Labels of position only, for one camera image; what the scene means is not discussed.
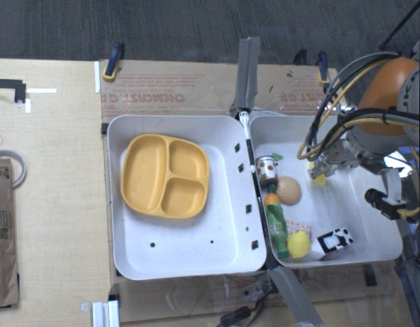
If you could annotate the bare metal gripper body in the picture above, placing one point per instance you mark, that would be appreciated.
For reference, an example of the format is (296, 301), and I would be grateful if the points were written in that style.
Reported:
(339, 158)

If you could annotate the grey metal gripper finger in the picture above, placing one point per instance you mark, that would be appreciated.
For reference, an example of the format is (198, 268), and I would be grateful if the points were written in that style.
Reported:
(314, 171)
(327, 172)

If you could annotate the small yellow toy piece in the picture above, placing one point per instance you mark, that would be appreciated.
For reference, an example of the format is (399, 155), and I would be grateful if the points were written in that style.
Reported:
(320, 181)

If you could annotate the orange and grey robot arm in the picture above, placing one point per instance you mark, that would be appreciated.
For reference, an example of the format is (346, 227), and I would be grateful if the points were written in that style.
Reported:
(386, 90)

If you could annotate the tan round biscuit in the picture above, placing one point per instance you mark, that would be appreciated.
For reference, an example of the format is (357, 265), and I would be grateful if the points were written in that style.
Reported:
(289, 191)

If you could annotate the small green leaf piece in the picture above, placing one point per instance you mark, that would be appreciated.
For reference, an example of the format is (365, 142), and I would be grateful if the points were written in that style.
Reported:
(277, 156)

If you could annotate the small can with strawberry print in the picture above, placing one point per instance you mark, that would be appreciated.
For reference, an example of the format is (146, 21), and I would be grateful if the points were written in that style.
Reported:
(267, 169)

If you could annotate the white plastic tray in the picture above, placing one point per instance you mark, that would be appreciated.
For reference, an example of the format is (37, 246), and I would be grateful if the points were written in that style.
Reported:
(182, 247)
(352, 213)

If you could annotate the orange carrot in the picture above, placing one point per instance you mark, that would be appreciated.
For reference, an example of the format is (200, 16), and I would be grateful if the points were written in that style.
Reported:
(271, 199)

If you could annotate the white packet with red print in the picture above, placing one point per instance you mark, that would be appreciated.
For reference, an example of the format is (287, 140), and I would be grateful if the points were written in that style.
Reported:
(299, 227)

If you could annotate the green plastic bottle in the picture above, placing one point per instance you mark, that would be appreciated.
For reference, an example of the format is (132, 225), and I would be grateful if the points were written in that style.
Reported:
(277, 227)

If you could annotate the thin black and white rod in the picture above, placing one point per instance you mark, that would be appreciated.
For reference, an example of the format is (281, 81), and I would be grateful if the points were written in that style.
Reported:
(249, 145)

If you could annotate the black and white carton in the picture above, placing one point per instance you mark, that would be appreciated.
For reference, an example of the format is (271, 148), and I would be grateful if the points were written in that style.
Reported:
(332, 244)

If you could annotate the yellow lemon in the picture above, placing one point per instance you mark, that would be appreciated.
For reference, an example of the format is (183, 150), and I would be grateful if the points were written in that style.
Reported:
(299, 244)

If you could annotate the brown cardboard board red print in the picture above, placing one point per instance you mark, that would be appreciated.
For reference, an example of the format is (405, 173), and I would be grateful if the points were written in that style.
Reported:
(182, 87)

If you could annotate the yellow divided plate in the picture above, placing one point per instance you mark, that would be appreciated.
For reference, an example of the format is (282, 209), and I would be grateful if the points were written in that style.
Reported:
(145, 172)

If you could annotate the brown paper bag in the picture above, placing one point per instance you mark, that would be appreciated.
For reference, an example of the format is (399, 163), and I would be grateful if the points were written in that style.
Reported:
(3, 237)

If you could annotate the black cylinder on white bracket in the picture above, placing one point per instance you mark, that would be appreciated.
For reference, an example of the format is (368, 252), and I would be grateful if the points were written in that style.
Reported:
(383, 201)

